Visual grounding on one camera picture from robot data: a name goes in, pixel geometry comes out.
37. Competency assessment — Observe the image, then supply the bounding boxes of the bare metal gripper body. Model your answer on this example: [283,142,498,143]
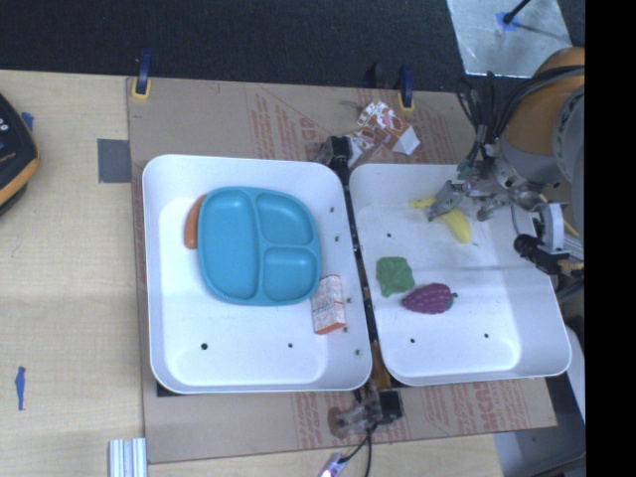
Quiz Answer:
[464,163,545,210]

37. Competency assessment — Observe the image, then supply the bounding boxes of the yellow banana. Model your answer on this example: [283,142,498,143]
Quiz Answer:
[409,196,472,245]

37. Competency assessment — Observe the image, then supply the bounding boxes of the green lettuce leaf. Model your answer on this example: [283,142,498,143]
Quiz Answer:
[375,256,416,298]

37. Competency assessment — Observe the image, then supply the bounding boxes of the white carton with red print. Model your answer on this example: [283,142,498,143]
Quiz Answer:
[347,99,422,162]

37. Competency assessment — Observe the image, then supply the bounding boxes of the purple grapes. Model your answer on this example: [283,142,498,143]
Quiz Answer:
[400,282,459,316]

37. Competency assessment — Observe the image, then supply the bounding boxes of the thin black and white rod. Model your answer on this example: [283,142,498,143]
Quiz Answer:
[340,164,385,383]

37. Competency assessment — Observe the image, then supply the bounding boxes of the white plastic tray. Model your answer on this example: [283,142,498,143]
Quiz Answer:
[349,162,572,388]
[141,154,374,396]

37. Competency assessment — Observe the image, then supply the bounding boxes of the orange and white carton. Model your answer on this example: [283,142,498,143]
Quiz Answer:
[309,274,348,336]

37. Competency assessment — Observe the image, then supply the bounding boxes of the blue divided plate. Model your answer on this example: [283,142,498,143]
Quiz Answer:
[197,186,323,308]

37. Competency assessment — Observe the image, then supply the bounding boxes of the brown cardboard board, red print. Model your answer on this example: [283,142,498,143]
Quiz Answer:
[126,76,558,465]

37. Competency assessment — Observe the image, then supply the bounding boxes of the orange sausage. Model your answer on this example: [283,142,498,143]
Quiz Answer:
[183,194,208,250]

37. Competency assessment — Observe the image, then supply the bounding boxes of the black cylinder on white bracket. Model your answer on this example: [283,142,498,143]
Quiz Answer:
[513,201,580,277]

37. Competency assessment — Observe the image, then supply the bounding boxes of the black block with thin wires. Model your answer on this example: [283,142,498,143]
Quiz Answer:
[326,135,355,169]
[379,390,403,422]

